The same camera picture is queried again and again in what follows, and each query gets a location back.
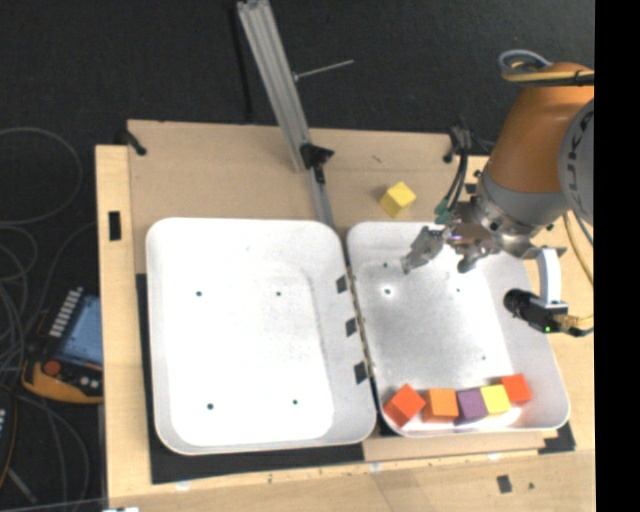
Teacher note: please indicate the brown cardboard board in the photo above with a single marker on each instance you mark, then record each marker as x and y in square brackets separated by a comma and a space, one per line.
[225, 170]

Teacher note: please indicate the yellow cube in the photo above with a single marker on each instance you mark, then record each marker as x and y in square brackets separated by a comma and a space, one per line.
[397, 199]
[496, 399]

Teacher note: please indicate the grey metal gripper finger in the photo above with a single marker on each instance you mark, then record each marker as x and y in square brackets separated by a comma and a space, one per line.
[422, 247]
[470, 261]

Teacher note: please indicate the black cylinder on white bracket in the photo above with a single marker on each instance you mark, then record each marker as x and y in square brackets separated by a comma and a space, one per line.
[530, 304]

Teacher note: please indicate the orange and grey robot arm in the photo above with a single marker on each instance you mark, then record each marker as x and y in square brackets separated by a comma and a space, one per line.
[535, 140]

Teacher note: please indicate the orange cube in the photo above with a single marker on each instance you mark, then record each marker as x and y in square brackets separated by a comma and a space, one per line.
[441, 404]

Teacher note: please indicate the red cube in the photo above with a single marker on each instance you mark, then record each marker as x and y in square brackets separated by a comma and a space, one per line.
[404, 404]
[516, 388]

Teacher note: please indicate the purple cube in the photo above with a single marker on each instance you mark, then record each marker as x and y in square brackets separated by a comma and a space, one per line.
[472, 404]

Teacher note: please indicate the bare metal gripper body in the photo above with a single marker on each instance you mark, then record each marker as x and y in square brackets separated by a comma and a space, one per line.
[482, 232]

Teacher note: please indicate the white plastic tray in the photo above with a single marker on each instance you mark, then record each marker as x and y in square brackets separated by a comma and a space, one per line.
[250, 340]
[435, 330]

